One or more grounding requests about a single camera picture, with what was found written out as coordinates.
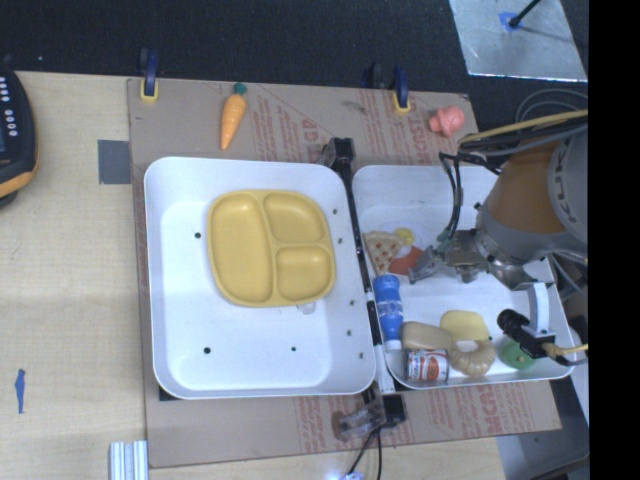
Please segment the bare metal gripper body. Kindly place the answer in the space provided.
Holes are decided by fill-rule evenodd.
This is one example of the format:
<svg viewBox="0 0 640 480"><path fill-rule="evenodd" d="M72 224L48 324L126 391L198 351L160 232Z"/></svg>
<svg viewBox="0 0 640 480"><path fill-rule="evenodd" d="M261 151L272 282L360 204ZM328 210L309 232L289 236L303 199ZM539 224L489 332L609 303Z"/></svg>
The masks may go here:
<svg viewBox="0 0 640 480"><path fill-rule="evenodd" d="M534 277L525 271L526 262L510 255L481 229L456 230L436 251L464 283L474 281L479 272L493 275L512 291L526 290L534 283Z"/></svg>

